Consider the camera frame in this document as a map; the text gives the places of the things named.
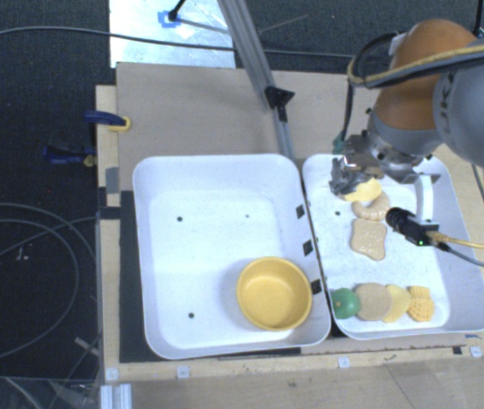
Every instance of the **wooden table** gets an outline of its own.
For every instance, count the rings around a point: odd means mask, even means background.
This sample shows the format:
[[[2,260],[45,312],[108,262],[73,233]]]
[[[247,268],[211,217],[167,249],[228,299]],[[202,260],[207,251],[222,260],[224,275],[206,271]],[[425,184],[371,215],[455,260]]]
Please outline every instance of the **wooden table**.
[[[117,86],[97,87],[96,108],[130,111],[130,132],[141,138],[127,145],[123,134],[98,126],[98,182],[110,208],[119,206],[119,191],[131,189],[132,169],[147,156],[278,151],[272,120],[243,70],[119,64],[117,75]],[[345,77],[274,77],[297,93],[287,107],[297,164],[330,153],[343,121]],[[365,110],[375,98],[374,91],[357,91],[351,133],[366,127]],[[451,172],[471,239],[484,242],[484,205],[470,165],[444,146],[435,156]],[[120,222],[114,218],[100,220],[99,235],[104,380],[132,383],[134,407],[484,407],[484,332],[329,338],[295,356],[120,363]],[[484,260],[484,251],[476,254]],[[475,346],[482,357],[472,356]],[[350,368],[341,368],[346,358]],[[190,378],[177,378],[180,366]]]

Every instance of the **black connector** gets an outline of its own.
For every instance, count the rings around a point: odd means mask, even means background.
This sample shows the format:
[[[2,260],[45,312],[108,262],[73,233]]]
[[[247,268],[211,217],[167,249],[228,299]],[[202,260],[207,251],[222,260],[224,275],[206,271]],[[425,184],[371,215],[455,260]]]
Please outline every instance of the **black connector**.
[[[386,222],[407,241],[418,246],[433,245],[427,232],[439,230],[439,224],[420,224],[413,213],[402,208],[391,208],[386,214]]]

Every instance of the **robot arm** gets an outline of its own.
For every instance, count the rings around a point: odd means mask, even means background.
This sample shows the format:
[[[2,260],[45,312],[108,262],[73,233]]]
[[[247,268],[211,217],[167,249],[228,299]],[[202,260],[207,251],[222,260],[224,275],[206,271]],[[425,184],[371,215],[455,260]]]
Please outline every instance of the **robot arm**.
[[[400,41],[390,69],[484,45],[463,27],[446,20],[427,20]],[[455,66],[442,74],[411,78],[383,88],[367,130],[344,145],[343,161],[333,166],[331,190],[349,193],[377,170],[399,183],[413,183],[413,167],[445,142],[461,158],[484,169],[484,60]]]

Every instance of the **black bracket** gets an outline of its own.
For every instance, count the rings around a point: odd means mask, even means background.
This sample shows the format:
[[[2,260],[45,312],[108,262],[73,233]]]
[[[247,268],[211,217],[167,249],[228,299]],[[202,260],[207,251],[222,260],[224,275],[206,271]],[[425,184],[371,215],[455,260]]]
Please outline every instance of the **black bracket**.
[[[271,107],[271,109],[276,108],[278,110],[278,118],[283,123],[287,123],[287,112],[285,111],[285,105],[289,103],[294,95],[294,92],[276,88],[275,86],[268,86],[265,89],[265,96],[267,97],[268,105]]]

